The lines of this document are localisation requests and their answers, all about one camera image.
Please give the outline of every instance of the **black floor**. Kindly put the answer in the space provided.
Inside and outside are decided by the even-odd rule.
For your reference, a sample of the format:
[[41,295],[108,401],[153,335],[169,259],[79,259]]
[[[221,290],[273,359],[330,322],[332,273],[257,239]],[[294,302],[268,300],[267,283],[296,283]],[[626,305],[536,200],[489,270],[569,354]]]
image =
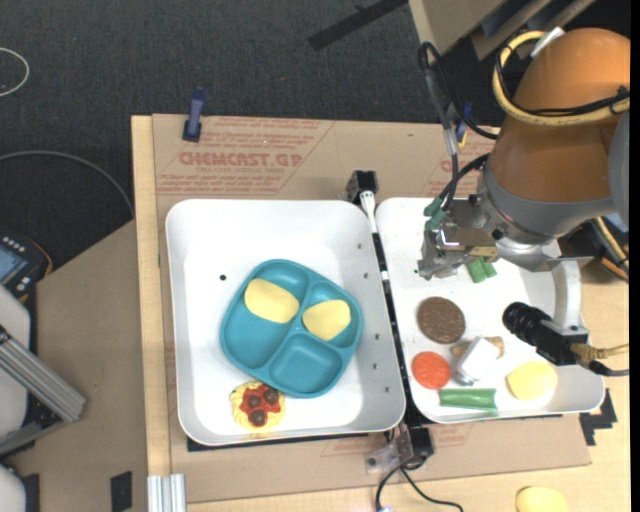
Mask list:
[[[207,93],[205,115],[436,122],[408,4],[387,0],[393,8],[376,19],[353,18],[378,3],[4,1],[0,47],[24,56],[31,76],[0,96],[0,224],[41,244],[56,266],[125,224],[125,201],[95,170],[51,156],[2,156],[75,155],[133,200],[130,117],[186,113],[196,85]],[[567,28],[630,37],[630,11],[630,0],[598,0]],[[340,25],[345,19],[352,23]],[[444,65],[477,120],[499,124],[492,59],[479,62],[463,40]],[[0,53],[0,95],[22,72]]]

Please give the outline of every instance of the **zip tie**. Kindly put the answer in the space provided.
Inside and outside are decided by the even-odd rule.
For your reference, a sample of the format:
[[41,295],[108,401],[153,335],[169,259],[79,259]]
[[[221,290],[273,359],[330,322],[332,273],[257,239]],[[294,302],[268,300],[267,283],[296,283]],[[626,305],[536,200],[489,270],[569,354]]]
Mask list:
[[27,80],[29,79],[29,75],[31,74],[29,63],[27,62],[27,59],[25,59],[22,55],[20,55],[17,52],[14,52],[13,50],[9,50],[9,48],[0,47],[0,53],[2,52],[8,53],[9,55],[13,55],[16,59],[21,61],[22,64],[24,64],[25,72],[24,72],[24,77],[22,78],[22,81],[18,85],[16,85],[13,89],[9,89],[8,91],[0,92],[0,98],[2,98],[3,96],[9,96],[9,94],[12,94],[16,92],[18,89],[22,88],[22,86],[27,83]]

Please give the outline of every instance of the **brown disc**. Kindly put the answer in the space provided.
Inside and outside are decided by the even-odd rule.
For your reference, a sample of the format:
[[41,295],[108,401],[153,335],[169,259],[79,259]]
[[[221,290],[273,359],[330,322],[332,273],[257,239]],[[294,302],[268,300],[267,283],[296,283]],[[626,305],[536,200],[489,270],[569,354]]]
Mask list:
[[418,307],[418,327],[433,341],[454,343],[464,334],[464,314],[449,299],[430,297]]

